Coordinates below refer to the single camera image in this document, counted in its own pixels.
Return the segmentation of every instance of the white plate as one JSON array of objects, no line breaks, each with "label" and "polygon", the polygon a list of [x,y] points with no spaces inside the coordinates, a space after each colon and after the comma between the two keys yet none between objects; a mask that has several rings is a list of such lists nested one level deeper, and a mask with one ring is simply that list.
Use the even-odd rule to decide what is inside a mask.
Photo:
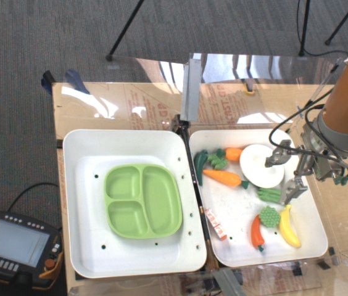
[{"label": "white plate", "polygon": [[[63,143],[70,259],[86,278],[197,271],[207,258],[185,144],[171,131],[78,129]],[[171,236],[129,239],[111,230],[104,177],[117,165],[152,163],[170,170],[183,222]]]},{"label": "white plate", "polygon": [[284,166],[265,167],[266,157],[272,153],[272,148],[261,144],[249,145],[241,152],[241,171],[249,182],[266,189],[279,185],[284,178]]},{"label": "white plate", "polygon": [[[194,158],[203,149],[207,149],[209,152],[225,147],[245,149],[251,144],[262,144],[273,148],[268,140],[270,131],[270,129],[196,131],[189,140],[192,157]],[[288,134],[280,130],[276,131],[272,138],[275,142],[291,139]],[[298,161],[298,156],[292,156],[283,165],[284,179],[278,187],[293,178],[293,171],[296,169]],[[238,162],[230,162],[225,170],[238,172],[243,178]],[[303,179],[303,182],[308,186],[306,179]],[[299,198],[291,200],[291,224],[299,237],[301,247],[295,248],[287,244],[278,227],[261,227],[265,244],[263,252],[260,252],[251,243],[252,221],[255,215],[267,205],[278,212],[283,209],[283,206],[260,200],[257,195],[259,188],[251,183],[247,189],[242,186],[228,187],[203,176],[203,186],[199,186],[199,189],[203,207],[211,209],[227,233],[228,238],[221,241],[209,224],[213,252],[217,259],[226,266],[259,265],[320,257],[328,248],[328,239],[310,190],[305,191]]]}]

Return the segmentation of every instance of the tripod leg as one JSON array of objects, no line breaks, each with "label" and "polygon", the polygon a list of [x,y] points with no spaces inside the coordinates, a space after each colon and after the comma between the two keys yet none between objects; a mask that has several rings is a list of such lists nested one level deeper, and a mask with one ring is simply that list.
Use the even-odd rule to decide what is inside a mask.
[{"label": "tripod leg", "polygon": [[305,3],[303,34],[302,34],[302,41],[300,43],[299,56],[304,56],[305,34],[307,31],[307,22],[309,21],[310,2],[311,2],[311,0],[307,0],[307,2]]},{"label": "tripod leg", "polygon": [[109,52],[109,54],[106,55],[106,59],[107,59],[108,61],[111,61],[111,60],[112,60],[112,55],[114,54],[114,52],[115,52],[115,50],[117,49],[117,47],[118,47],[120,41],[122,40],[122,38],[123,38],[124,35],[126,34],[127,29],[129,28],[130,24],[132,23],[134,17],[136,16],[136,14],[137,14],[139,8],[142,6],[143,2],[144,2],[144,0],[139,0],[139,1],[138,1],[138,3],[137,3],[137,5],[136,5],[135,9],[133,10],[133,12],[132,12],[131,15],[130,15],[130,18],[128,19],[128,21],[127,21],[125,27],[123,28],[122,32],[119,34],[119,36],[118,36],[118,38],[117,38],[117,41],[115,42],[114,46],[112,46],[112,49],[111,49],[111,51]]},{"label": "tripod leg", "polygon": [[344,24],[344,22],[348,19],[348,12],[347,14],[344,16],[344,18],[341,20],[341,22],[339,23],[339,25],[336,27],[336,29],[334,30],[334,32],[332,33],[332,35],[325,41],[326,45],[330,45],[330,42],[332,42],[332,39],[334,38],[334,36],[337,34],[337,32],[340,30],[340,28],[342,27],[342,25]]}]

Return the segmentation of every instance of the gray carpet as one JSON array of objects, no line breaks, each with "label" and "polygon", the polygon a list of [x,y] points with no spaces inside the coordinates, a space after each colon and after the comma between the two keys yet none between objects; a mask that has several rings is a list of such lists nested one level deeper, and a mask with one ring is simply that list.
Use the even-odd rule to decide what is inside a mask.
[{"label": "gray carpet", "polygon": [[[297,56],[306,0],[145,0],[117,56],[186,63],[191,52]],[[52,97],[41,87],[49,70],[69,68],[84,81],[107,75],[105,56],[138,0],[0,0],[0,210],[38,182],[58,183]],[[345,58],[348,0],[311,0],[305,56]],[[13,211],[60,225],[54,186],[25,194]],[[66,295],[64,271],[46,292],[0,284],[0,295]]]}]

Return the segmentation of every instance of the toy banana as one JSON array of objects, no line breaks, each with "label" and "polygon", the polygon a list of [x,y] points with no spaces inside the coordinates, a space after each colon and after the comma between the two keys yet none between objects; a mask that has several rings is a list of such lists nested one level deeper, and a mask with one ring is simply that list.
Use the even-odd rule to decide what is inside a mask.
[{"label": "toy banana", "polygon": [[300,247],[300,240],[294,233],[291,227],[291,220],[289,215],[289,210],[291,209],[291,205],[287,204],[285,208],[280,213],[280,223],[278,227],[280,229],[282,237],[285,241],[293,247]]}]

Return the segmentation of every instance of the green plastic plate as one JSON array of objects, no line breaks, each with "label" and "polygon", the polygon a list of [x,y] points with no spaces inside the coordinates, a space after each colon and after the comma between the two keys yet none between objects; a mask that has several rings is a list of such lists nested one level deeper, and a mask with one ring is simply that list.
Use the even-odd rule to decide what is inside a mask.
[{"label": "green plastic plate", "polygon": [[111,169],[104,200],[108,224],[122,237],[165,237],[182,224],[178,186],[172,173],[160,165],[137,163]]}]

